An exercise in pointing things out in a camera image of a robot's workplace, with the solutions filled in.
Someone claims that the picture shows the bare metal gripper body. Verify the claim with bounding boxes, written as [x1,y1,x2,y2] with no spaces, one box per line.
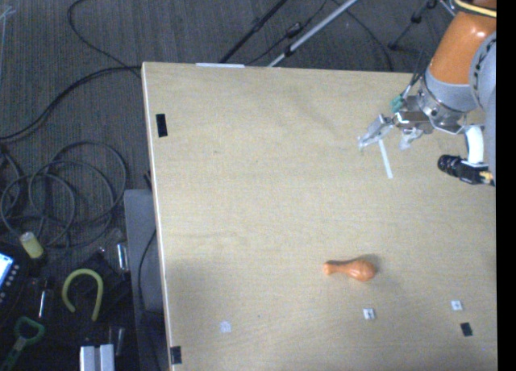
[392,90,467,135]

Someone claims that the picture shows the pale wood board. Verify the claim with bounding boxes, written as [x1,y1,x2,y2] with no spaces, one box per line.
[140,61,497,371]

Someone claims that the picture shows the orange toy chicken drumstick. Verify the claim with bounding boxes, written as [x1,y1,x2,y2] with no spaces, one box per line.
[322,258,377,283]

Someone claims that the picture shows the black cylinder on white bracket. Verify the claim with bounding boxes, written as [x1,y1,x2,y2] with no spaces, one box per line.
[437,123,495,186]

